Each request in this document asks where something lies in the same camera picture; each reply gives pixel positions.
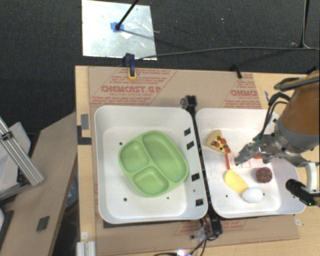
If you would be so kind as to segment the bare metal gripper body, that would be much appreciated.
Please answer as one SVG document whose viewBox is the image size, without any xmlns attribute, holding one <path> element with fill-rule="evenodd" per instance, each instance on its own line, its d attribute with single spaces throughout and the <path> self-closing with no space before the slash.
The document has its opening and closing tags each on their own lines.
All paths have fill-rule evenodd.
<svg viewBox="0 0 320 256">
<path fill-rule="evenodd" d="M 306 166 L 311 161 L 302 157 L 302 149 L 293 146 L 278 134 L 264 135 L 258 146 L 259 152 L 273 155 L 273 159 L 282 159 L 294 166 Z"/>
</svg>

